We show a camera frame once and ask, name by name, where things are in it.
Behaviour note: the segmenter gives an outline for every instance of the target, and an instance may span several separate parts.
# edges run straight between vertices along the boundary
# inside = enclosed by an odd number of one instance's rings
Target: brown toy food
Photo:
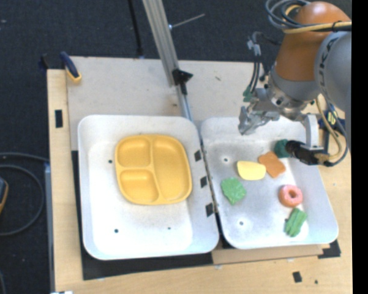
[[[283,162],[279,160],[273,151],[268,151],[266,154],[258,158],[259,163],[265,165],[267,172],[273,178],[278,177],[286,171]]]
[[[286,207],[294,208],[303,201],[302,191],[295,185],[284,185],[278,196],[281,204]]]

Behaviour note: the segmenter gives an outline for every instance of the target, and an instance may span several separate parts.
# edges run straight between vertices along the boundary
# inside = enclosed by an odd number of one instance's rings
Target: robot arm
[[[343,135],[351,149],[351,21],[327,2],[268,0],[266,8],[270,22],[282,29],[285,37],[267,86],[246,96],[249,106],[241,108],[239,131],[251,134],[256,127],[278,120],[279,115],[301,121],[307,131],[306,144],[291,141],[286,150],[307,164],[332,165],[316,144],[317,120],[302,111],[320,94],[329,105],[344,111],[347,133]],[[281,9],[281,18],[275,15],[277,9]]]

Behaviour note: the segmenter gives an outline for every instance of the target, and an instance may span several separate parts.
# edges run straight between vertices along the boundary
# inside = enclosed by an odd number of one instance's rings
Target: tray
[[[115,164],[120,191],[132,203],[177,203],[192,191],[185,149],[171,136],[126,137],[116,146]]]
[[[294,158],[281,159],[286,172],[277,178],[268,174],[261,180],[245,181],[238,175],[237,161],[257,162],[258,157],[273,150],[281,139],[305,142],[306,133],[299,122],[286,118],[269,122],[252,135],[241,136],[237,118],[211,118],[203,122],[206,161],[211,177],[222,233],[238,249],[255,249],[304,244],[327,244],[338,235],[338,225],[316,166],[308,166]],[[235,205],[224,197],[220,183],[235,177],[246,190],[246,196]],[[297,185],[304,200],[298,208],[307,213],[307,220],[298,236],[284,233],[284,223],[291,208],[278,199],[282,185]]]
[[[183,201],[138,205],[120,192],[115,169],[118,141],[161,134],[177,139],[189,161],[192,192]],[[174,116],[90,115],[78,125],[83,244],[100,260],[202,254],[219,240],[205,163],[195,125]]]

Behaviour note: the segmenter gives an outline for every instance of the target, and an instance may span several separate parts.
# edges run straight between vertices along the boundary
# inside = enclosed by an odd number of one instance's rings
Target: toy donut
[[[279,200],[286,207],[295,207],[302,203],[302,191],[295,185],[284,185],[279,191]]]

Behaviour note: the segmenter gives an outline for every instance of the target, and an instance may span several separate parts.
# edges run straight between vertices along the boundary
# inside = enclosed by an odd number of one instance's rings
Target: black floor
[[[261,31],[281,40],[266,17],[266,0],[163,0],[168,20],[176,24],[205,14],[172,31],[179,59],[251,61],[247,36]],[[352,18],[352,0],[321,0],[339,6]],[[158,58],[141,0],[133,0],[145,58]],[[38,61],[47,54],[50,67],[61,66],[59,53],[135,57],[137,43],[127,0],[0,0],[0,153],[48,157],[47,90]],[[277,48],[262,48],[272,64]],[[44,184],[43,163],[8,158],[36,174]],[[37,183],[19,170],[3,168],[10,185],[0,217],[0,232],[21,227],[40,203]],[[27,230],[0,237],[0,269],[7,293],[50,292],[46,209]]]

